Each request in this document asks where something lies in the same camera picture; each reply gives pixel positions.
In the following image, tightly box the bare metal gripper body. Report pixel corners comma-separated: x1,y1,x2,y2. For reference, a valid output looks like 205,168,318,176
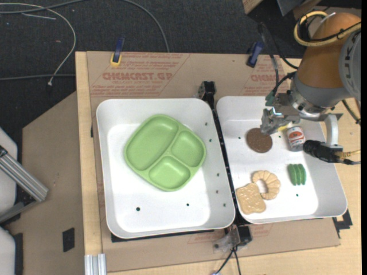
271,92,327,124

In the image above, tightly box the brown round biscuit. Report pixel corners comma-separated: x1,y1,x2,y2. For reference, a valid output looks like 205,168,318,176
245,127,274,154

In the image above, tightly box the small white and orange can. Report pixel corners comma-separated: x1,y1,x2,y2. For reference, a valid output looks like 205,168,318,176
286,125,305,152

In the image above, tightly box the green sliced toy vegetable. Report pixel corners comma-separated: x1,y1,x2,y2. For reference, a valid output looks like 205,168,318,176
287,163,307,187

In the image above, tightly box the thin black and white rod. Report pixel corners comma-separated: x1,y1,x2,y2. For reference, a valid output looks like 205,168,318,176
210,100,239,226

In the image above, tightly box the white plastic tray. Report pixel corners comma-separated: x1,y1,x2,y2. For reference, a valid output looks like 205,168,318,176
216,95,349,225
96,97,236,239

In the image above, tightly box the beige toy toast slice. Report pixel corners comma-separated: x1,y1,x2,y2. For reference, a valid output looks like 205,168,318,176
235,182,267,215

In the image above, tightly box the brown cardboard board, red print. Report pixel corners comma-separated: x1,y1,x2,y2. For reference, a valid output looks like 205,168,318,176
85,51,342,273

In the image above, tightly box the green divided plate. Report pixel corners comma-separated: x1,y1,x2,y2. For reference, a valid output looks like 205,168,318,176
123,113,208,193

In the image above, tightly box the black cylinder on white bracket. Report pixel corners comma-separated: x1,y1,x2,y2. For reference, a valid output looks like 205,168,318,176
302,113,345,164

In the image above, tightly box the beige ring-shaped toy bread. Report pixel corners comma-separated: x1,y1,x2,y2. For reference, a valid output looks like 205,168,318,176
252,170,282,201

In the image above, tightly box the black block with thin wires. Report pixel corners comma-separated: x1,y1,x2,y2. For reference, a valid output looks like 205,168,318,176
213,225,252,254
197,80,216,102

